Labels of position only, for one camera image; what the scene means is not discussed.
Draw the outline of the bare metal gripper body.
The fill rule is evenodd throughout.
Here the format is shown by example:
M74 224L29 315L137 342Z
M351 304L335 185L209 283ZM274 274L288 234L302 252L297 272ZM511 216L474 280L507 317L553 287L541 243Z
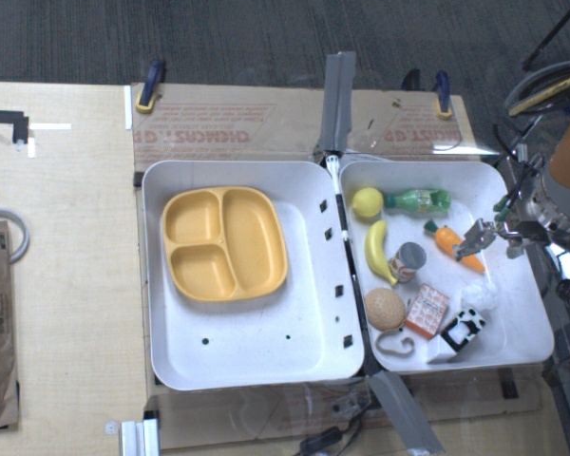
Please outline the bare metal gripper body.
M507 231L537 243L555 243L570 253L570 193L553 196L546 191L521 193L496 203L496 220L506 224Z

